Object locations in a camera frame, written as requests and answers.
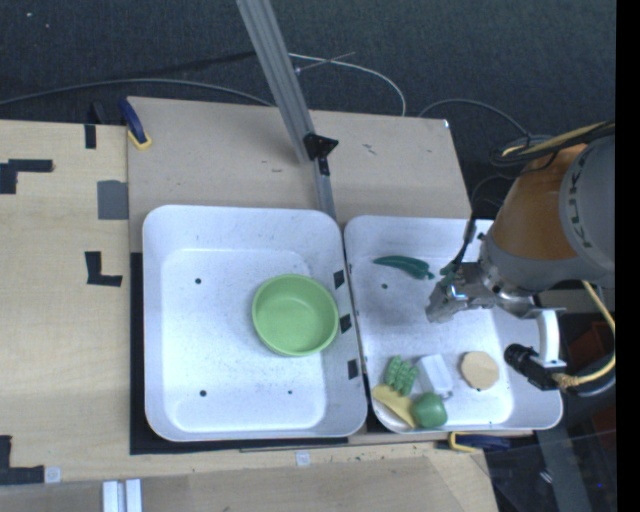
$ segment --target white cable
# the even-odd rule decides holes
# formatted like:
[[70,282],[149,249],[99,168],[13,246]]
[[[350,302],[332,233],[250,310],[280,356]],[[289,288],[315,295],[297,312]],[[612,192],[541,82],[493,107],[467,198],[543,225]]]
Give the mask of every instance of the white cable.
[[333,64],[335,66],[344,66],[345,68],[357,69],[359,71],[363,71],[365,73],[369,73],[371,75],[377,76],[378,78],[384,80],[391,87],[393,87],[393,89],[396,91],[398,96],[400,96],[400,101],[402,101],[402,114],[401,114],[402,117],[404,117],[406,112],[407,112],[407,102],[405,101],[404,94],[402,94],[402,91],[400,90],[400,88],[396,84],[394,84],[393,81],[390,78],[387,78],[382,73],[378,73],[377,71],[374,71],[373,69],[369,69],[369,68],[365,68],[365,67],[362,67],[362,66],[358,66],[357,64],[349,64],[348,62],[340,62],[339,60],[322,59],[320,57],[310,57],[308,55],[299,55],[297,53],[290,53],[289,57],[293,57],[293,58],[296,58],[296,59],[303,59],[303,60],[311,60],[311,61],[314,61],[314,62],[326,62],[327,64]]

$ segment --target bowl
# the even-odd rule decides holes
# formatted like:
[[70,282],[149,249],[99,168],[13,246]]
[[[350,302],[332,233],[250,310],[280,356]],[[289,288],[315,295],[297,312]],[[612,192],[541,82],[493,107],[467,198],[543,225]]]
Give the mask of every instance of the bowl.
[[276,354],[307,356],[329,346],[338,333],[338,307],[318,281],[300,274],[268,279],[251,307],[260,340]]

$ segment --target dark background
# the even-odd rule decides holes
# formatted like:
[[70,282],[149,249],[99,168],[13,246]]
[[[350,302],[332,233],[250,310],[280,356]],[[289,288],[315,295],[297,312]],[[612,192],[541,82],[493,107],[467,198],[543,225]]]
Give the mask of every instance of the dark background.
[[[404,92],[407,115],[444,99],[482,101],[533,134],[557,135],[615,117],[617,4],[614,0],[273,0],[287,49],[376,70]],[[92,101],[121,121],[125,95],[246,103],[171,85],[128,84],[2,104],[24,94],[120,78],[205,82],[272,101],[232,0],[0,1],[0,118],[86,122]],[[296,61],[301,66],[308,62]],[[399,115],[383,80],[324,65],[303,71],[309,108]],[[448,104],[469,193],[495,174],[489,151],[520,136],[500,116]],[[510,182],[494,179],[474,204],[492,218]]]

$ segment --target yellow cable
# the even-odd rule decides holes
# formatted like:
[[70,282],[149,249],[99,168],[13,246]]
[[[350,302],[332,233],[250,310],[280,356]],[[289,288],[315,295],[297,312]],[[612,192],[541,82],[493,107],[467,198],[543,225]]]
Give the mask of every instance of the yellow cable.
[[[602,313],[605,320],[609,324],[609,327],[611,328],[611,332],[613,333],[613,339],[615,342],[616,322],[611,316],[611,313],[609,313],[609,311],[607,310],[605,305],[602,303],[602,301],[600,300],[600,297],[598,297],[595,290],[593,289],[593,286],[591,286],[590,283],[588,283],[587,281],[582,281],[582,285],[584,286],[585,290],[587,290],[587,293],[593,299],[593,302],[595,302],[598,310],[600,311],[600,313]],[[616,353],[614,349],[613,355],[611,356],[611,360],[602,368],[600,368],[600,370],[597,370],[594,373],[591,373],[589,375],[583,375],[583,376],[567,375],[565,373],[555,373],[553,374],[552,377],[558,383],[560,388],[566,389],[569,387],[579,386],[580,384],[585,384],[587,382],[592,382],[596,379],[599,379],[606,373],[610,372],[615,365],[616,365]]]

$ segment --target white plate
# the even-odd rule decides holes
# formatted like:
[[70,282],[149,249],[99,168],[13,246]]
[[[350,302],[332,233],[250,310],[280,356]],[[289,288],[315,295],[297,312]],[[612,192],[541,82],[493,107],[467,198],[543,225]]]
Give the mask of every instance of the white plate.
[[[362,216],[345,229],[345,248],[351,290],[369,384],[384,380],[389,360],[400,355],[416,363],[424,355],[441,354],[453,378],[453,395],[445,401],[448,422],[435,430],[531,430],[553,427],[562,417],[558,391],[540,391],[509,367],[503,358],[511,343],[539,346],[535,320],[520,320],[502,309],[461,311],[450,322],[432,324],[425,307],[439,270],[462,245],[466,221],[461,219]],[[487,231],[489,221],[477,223]],[[476,239],[465,260],[478,257]],[[426,261],[435,274],[418,280],[396,268],[373,260],[402,255]],[[500,378],[488,390],[477,391],[462,378],[461,357],[470,351],[487,352],[498,364]],[[412,398],[423,390],[418,381]],[[416,432],[386,407],[374,402],[380,421],[398,433]]]
[[[367,403],[337,224],[311,210],[163,206],[143,226],[145,409],[172,441],[342,437]],[[313,277],[343,320],[307,357],[259,340],[251,302],[265,280]]]

